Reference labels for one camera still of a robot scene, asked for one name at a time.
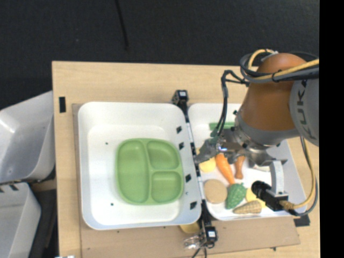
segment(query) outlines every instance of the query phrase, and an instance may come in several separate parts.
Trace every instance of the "green plate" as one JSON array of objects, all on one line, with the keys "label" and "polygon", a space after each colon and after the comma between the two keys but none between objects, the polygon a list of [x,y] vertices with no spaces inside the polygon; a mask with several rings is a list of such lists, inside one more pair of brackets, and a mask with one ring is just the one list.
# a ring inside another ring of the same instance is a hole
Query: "green plate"
[{"label": "green plate", "polygon": [[183,189],[176,147],[158,139],[123,141],[116,151],[116,182],[122,199],[136,205],[171,203]]}]

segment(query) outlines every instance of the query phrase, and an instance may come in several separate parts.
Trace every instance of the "green toy vegetable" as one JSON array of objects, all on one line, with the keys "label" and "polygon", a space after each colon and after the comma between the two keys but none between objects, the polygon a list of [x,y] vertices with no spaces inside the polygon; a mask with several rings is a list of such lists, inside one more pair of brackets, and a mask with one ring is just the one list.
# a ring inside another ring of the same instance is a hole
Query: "green toy vegetable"
[{"label": "green toy vegetable", "polygon": [[226,199],[226,209],[232,209],[236,207],[245,198],[246,188],[243,183],[232,184],[228,188],[228,196]]}]

